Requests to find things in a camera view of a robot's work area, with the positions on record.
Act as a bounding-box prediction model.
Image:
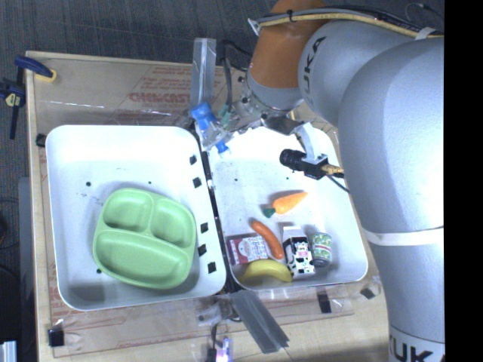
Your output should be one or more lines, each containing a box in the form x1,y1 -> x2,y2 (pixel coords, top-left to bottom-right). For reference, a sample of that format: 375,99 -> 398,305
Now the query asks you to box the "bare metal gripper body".
224,95 -> 303,137

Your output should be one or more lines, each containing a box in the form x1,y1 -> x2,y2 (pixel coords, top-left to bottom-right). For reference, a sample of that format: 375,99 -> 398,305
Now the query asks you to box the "white plastic tray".
206,121 -> 369,291
45,124 -> 228,312

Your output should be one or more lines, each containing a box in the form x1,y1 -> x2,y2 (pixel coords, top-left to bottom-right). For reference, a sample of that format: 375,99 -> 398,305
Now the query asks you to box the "orange carrot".
263,191 -> 309,219

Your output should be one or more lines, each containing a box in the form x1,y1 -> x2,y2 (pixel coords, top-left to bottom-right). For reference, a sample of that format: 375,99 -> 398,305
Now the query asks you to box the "brown cardboard board red print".
32,57 -> 356,358

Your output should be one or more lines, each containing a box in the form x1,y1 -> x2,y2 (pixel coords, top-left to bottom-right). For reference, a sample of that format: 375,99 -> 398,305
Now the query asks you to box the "orange sausage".
250,219 -> 285,261

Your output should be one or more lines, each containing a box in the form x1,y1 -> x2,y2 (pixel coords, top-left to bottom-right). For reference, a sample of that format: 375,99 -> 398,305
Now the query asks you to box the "red and white carton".
227,233 -> 270,267

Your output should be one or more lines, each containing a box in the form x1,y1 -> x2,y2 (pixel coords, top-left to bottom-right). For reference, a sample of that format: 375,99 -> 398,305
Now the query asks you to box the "green divided plate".
92,187 -> 198,290

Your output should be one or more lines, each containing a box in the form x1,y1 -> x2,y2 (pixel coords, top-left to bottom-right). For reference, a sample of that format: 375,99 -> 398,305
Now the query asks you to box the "black and white cow carton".
281,225 -> 316,278

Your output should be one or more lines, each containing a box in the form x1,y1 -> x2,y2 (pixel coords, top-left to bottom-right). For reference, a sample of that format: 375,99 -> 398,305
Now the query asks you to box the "yellow banana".
237,259 -> 294,284

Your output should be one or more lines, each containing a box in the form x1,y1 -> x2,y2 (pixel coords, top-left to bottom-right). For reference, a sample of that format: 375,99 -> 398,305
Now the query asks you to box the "green and white can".
308,232 -> 334,268

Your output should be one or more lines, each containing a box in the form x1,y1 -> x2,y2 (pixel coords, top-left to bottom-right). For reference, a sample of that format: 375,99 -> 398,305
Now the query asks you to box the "black cylinder on white bracket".
278,121 -> 329,181

